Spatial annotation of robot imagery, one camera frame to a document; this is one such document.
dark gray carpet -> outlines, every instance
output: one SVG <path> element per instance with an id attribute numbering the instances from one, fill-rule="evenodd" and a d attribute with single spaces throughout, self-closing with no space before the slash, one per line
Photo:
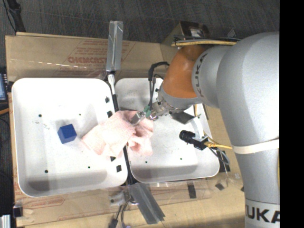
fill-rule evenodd
<path id="1" fill-rule="evenodd" d="M 125 40 L 162 42 L 179 20 L 234 28 L 239 38 L 278 31 L 280 0 L 17 0 L 27 32 L 107 38 L 110 20 L 124 22 Z M 0 67 L 4 36 L 13 35 L 0 1 Z M 7 136 L 0 122 L 1 136 Z M 9 142 L 1 145 L 0 171 L 11 176 Z"/>

